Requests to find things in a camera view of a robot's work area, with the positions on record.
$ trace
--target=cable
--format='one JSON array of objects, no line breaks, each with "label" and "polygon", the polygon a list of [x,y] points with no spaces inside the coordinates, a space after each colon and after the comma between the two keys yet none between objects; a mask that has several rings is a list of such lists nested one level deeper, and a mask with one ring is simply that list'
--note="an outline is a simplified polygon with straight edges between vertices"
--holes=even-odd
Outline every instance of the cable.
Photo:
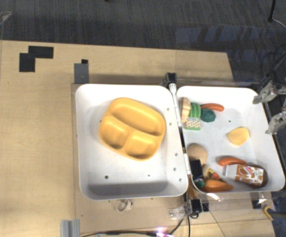
[{"label": "cable", "polygon": [[280,25],[282,25],[284,28],[286,28],[286,26],[284,25],[284,23],[280,22],[277,19],[274,19],[274,17],[272,17],[273,21],[276,21],[277,23],[279,23]]},{"label": "cable", "polygon": [[[172,235],[182,224],[184,218],[179,221],[178,225],[169,233]],[[89,237],[89,236],[95,236],[95,235],[108,235],[108,236],[113,236],[113,235],[121,235],[121,234],[137,234],[137,235],[145,235],[145,236],[151,236],[151,237],[157,237],[157,233],[149,233],[149,232],[138,232],[138,231],[109,231],[109,232],[99,232],[99,233],[93,233],[93,234],[85,234],[81,235],[80,237]]]},{"label": "cable", "polygon": [[184,218],[182,220],[180,220],[178,225],[169,233],[170,235],[172,235],[180,227],[180,225],[182,224],[183,220],[184,220]]},{"label": "cable", "polygon": [[190,233],[191,233],[191,226],[190,226],[190,219],[189,216],[187,216],[188,219],[188,237],[190,237]]},{"label": "cable", "polygon": [[151,237],[156,237],[156,236],[157,236],[156,233],[148,233],[148,232],[137,232],[137,231],[109,231],[109,232],[101,232],[101,233],[81,235],[80,237],[89,237],[89,236],[95,236],[95,235],[115,236],[115,235],[122,235],[122,234],[137,234],[137,235],[145,235],[145,236],[151,236]]}]

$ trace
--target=metal rod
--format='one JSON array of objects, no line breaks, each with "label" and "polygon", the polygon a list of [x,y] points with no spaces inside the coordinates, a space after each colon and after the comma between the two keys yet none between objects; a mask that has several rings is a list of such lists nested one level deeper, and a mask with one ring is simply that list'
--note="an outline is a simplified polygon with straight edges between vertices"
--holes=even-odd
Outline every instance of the metal rod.
[{"label": "metal rod", "polygon": [[271,11],[270,11],[270,15],[268,18],[268,22],[272,22],[273,21],[273,11],[275,10],[275,6],[276,6],[276,0],[272,0],[272,5],[271,5]]}]

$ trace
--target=black cable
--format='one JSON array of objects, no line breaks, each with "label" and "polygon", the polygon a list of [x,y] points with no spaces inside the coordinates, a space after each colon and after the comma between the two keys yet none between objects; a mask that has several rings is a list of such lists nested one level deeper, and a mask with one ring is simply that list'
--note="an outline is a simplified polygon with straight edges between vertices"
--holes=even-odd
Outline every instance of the black cable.
[{"label": "black cable", "polygon": [[107,235],[107,236],[116,236],[116,235],[123,235],[123,234],[137,234],[137,235],[145,235],[156,237],[156,233],[148,233],[148,232],[137,232],[137,231],[109,231],[109,232],[101,232],[101,233],[93,233],[88,235],[81,235],[81,237],[89,237],[95,235]]},{"label": "black cable", "polygon": [[178,229],[178,227],[180,227],[180,225],[182,224],[183,220],[184,220],[184,218],[182,220],[180,220],[178,225],[169,233],[170,235],[172,235]]},{"label": "black cable", "polygon": [[189,216],[187,216],[188,219],[188,237],[190,237],[190,233],[191,233],[191,226],[190,226],[190,219]]},{"label": "black cable", "polygon": [[[180,227],[180,225],[182,224],[183,220],[184,220],[184,218],[179,221],[178,225],[169,233],[170,235],[172,235]],[[100,232],[100,233],[81,235],[81,237],[90,237],[90,236],[95,236],[95,235],[115,236],[115,235],[121,235],[121,234],[138,234],[138,235],[157,237],[157,233],[137,232],[137,231],[109,231],[109,232]]]}]

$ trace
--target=orange carrot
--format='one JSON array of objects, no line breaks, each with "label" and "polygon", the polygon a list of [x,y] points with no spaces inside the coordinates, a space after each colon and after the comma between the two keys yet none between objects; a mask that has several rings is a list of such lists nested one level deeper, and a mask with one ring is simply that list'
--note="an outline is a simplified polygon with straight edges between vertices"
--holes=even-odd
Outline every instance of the orange carrot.
[{"label": "orange carrot", "polygon": [[218,180],[207,180],[206,186],[203,188],[204,192],[222,192],[233,189],[232,185]]}]

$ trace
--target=brown ball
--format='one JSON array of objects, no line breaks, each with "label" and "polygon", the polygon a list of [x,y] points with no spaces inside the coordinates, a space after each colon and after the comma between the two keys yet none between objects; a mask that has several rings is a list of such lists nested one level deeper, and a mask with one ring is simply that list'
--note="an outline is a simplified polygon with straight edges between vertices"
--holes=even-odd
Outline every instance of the brown ball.
[{"label": "brown ball", "polygon": [[208,152],[203,146],[197,143],[190,144],[187,148],[187,153],[188,153],[189,160],[199,159],[201,162],[201,165],[207,163]]}]

